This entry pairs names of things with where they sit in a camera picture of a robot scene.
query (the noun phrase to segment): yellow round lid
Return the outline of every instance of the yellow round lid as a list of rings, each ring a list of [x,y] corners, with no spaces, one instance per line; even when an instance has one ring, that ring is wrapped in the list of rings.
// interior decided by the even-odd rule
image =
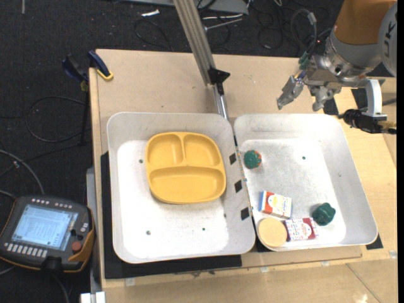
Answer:
[[[286,227],[275,218],[261,220],[258,226],[258,234],[264,245],[268,247],[280,247],[287,239]]]

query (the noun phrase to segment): yellow divided plate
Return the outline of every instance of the yellow divided plate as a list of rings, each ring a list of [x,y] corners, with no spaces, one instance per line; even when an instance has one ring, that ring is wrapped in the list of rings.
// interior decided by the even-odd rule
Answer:
[[[167,203],[201,203],[219,198],[226,173],[216,143],[204,134],[161,133],[146,146],[151,193]]]

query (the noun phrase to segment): robotic arm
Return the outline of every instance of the robotic arm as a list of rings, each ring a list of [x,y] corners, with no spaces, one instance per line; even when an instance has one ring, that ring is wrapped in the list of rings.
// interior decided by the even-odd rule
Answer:
[[[340,93],[343,86],[365,88],[368,110],[348,110],[344,121],[369,133],[383,133],[391,126],[381,112],[381,84],[366,73],[381,62],[396,76],[397,0],[344,0],[322,56],[305,53],[300,73],[291,76],[276,100],[278,108],[297,98],[304,85],[316,96],[313,110]]]

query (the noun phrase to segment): wooden table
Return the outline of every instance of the wooden table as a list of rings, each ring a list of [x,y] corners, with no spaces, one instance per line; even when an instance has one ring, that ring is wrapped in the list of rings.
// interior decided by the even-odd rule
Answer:
[[[100,272],[104,275],[100,156],[107,148],[106,124],[117,112],[217,113],[210,87],[203,84],[192,54],[97,50],[114,73],[104,81],[90,69],[93,157],[98,216]],[[297,59],[214,55],[218,69],[231,73],[224,83],[230,121],[247,113],[312,113],[307,88],[281,111],[282,87],[298,71]],[[395,78],[382,86],[396,95]],[[335,96],[340,112],[356,108],[349,88]],[[396,107],[384,112],[396,120]],[[396,136],[367,134],[341,121],[371,205],[383,248],[365,246],[290,252],[248,252],[242,268],[202,273],[101,278],[107,302],[396,302],[398,301]]]

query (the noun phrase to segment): black floor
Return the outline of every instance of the black floor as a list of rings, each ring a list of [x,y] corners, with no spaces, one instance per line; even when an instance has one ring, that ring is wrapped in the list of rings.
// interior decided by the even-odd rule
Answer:
[[[290,20],[304,8],[316,15],[320,53],[342,2],[282,0],[278,7],[273,0],[254,0],[242,21],[208,31],[211,49],[217,54],[300,57],[304,48],[294,39]],[[159,15],[141,20],[142,13],[156,8],[106,0],[0,0],[0,191],[40,193],[23,160],[47,194],[85,203],[86,170],[93,162],[89,123],[80,144],[85,93],[64,73],[62,60],[72,53],[86,69],[86,53],[96,48],[190,52],[173,7],[159,6]],[[219,23],[204,21],[207,27]],[[312,26],[304,17],[296,18],[296,35],[306,46],[312,40]],[[389,76],[382,66],[374,74]],[[11,205],[0,194],[0,228]],[[63,302],[60,286],[49,275],[23,268],[2,275],[9,267],[0,261],[0,302]],[[88,269],[61,281],[71,302],[90,291]]]

